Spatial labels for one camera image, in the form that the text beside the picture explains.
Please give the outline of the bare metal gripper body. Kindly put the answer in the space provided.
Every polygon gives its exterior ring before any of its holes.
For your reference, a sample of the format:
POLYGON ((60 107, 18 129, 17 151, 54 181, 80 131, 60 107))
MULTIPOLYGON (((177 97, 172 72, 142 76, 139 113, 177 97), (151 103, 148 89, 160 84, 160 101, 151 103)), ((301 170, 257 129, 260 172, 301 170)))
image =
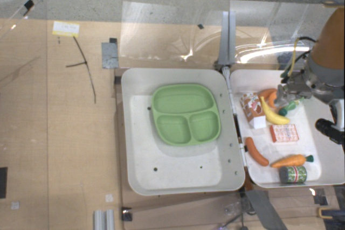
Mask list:
POLYGON ((323 103, 332 103, 339 99, 339 88, 319 80, 312 72, 294 71, 285 83, 285 94, 296 94, 300 98, 310 99, 312 96, 323 103))

